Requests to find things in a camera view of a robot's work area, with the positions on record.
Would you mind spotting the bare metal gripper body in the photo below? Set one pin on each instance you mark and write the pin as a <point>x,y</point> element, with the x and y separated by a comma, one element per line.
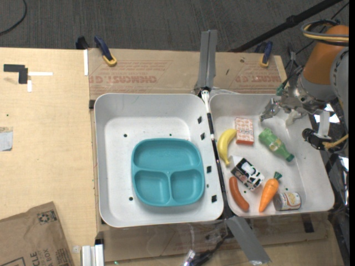
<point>296,101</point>

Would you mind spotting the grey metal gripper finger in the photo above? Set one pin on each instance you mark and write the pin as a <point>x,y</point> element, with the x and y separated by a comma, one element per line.
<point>294,116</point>
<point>272,107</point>

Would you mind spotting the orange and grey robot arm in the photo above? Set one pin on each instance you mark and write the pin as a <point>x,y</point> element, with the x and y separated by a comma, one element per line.
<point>321,62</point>

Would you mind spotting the green bottle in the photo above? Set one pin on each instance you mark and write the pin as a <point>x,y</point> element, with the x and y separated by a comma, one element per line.
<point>273,143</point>

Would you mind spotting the orange and white carton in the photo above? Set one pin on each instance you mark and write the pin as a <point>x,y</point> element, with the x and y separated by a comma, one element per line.
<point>244,130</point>

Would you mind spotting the white plastic tray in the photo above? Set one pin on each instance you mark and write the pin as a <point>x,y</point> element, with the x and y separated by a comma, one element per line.
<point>305,173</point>
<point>116,159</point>

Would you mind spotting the yellow banana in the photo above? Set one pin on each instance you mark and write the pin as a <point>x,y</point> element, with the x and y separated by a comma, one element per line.
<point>223,145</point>

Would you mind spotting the black and white carton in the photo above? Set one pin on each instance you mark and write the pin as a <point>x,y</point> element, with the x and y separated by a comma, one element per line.
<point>248,174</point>

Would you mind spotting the orange carrot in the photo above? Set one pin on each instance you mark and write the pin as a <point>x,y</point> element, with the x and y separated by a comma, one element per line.
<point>268,193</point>

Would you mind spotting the small white and yellow can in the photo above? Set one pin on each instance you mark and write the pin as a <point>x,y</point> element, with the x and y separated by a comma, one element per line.
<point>288,201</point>

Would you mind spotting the orange sausage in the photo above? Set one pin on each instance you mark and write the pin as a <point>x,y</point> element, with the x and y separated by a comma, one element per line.
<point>238,194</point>

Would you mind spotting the blue divided plate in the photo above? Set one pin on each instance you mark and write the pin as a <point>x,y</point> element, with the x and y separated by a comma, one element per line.
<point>166,155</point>

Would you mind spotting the brown cardboard board, red print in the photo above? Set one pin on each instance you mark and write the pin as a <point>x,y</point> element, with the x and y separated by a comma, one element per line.
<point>155,73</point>

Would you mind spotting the brown paper bag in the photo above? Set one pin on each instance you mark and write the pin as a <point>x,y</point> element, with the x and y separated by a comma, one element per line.
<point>30,237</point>

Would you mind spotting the black cylinder on white bracket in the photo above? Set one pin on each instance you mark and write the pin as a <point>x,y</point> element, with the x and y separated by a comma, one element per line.
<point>313,138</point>

